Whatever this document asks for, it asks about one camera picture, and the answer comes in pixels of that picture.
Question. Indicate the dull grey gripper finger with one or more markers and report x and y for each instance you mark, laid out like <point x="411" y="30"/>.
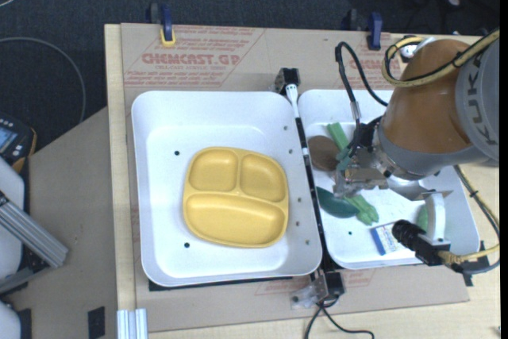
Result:
<point x="340" y="186"/>
<point x="356" y="192"/>

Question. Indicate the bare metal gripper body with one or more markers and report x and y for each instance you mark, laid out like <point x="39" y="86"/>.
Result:
<point x="367" y="176"/>

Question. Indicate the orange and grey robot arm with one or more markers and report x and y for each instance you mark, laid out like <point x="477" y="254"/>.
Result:
<point x="428" y="115"/>

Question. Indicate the dark green leaf-shaped toy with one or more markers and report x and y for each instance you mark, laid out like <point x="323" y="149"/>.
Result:
<point x="335" y="204"/>

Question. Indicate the light green asparagus toy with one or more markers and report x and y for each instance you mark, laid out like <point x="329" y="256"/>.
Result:
<point x="367" y="212"/>

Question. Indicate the brown oval biscuit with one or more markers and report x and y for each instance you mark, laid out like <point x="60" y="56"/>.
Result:
<point x="321" y="155"/>

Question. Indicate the white plastic tray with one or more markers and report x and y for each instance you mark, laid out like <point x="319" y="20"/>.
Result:
<point x="397" y="206"/>
<point x="166" y="186"/>

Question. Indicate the green celery stick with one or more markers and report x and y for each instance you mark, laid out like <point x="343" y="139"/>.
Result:
<point x="338" y="135"/>

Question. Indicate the blue and white carton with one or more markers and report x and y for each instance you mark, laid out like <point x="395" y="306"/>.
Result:
<point x="384" y="240"/>

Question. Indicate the thin black and white rod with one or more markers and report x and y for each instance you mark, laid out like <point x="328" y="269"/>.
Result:
<point x="303" y="139"/>

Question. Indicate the light green rounded toy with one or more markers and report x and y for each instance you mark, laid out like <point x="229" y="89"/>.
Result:
<point x="422" y="219"/>

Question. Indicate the yellow divided plate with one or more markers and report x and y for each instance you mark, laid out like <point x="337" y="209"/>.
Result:
<point x="234" y="210"/>

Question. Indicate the brown cardboard board red print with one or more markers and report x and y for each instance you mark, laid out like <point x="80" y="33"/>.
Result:
<point x="206" y="59"/>

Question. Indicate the black cylinder on white bracket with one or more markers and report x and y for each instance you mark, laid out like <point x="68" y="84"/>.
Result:
<point x="420" y="244"/>

